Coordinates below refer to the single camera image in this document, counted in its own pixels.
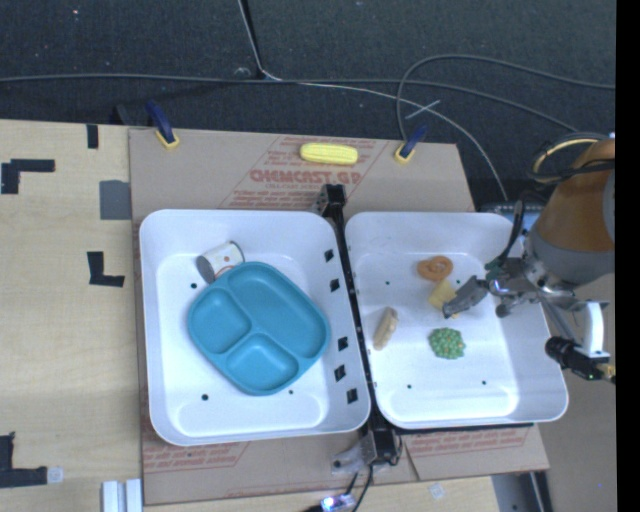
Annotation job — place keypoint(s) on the yellow cheese wedge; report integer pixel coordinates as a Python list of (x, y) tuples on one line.
[(440, 295)]

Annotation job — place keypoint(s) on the white plastic tray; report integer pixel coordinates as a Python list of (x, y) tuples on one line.
[(180, 415), (510, 360)]

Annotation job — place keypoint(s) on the brown cardboard board red print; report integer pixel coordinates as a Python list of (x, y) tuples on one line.
[(210, 175)]

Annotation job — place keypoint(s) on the blue divided plate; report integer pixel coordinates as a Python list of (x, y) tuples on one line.
[(260, 325)]

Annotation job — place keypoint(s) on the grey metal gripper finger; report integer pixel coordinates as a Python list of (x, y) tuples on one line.
[(472, 287), (454, 306)]

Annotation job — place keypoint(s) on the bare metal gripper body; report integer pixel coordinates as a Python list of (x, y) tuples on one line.
[(527, 285)]

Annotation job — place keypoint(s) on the white can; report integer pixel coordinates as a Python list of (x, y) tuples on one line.
[(222, 256)]

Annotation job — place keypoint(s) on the orange pretzel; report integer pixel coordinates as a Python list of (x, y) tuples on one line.
[(430, 270)]

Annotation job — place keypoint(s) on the beige bread piece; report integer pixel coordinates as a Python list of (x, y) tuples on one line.
[(385, 330)]

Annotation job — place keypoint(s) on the yellow corn cob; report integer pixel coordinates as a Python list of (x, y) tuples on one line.
[(329, 153)]

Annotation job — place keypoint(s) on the green peas cluster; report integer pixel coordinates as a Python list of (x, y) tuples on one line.
[(446, 343)]

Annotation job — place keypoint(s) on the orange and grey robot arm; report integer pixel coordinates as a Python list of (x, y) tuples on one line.
[(575, 215)]

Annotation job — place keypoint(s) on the black cylinder on white bracket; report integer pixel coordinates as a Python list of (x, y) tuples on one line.
[(575, 352)]

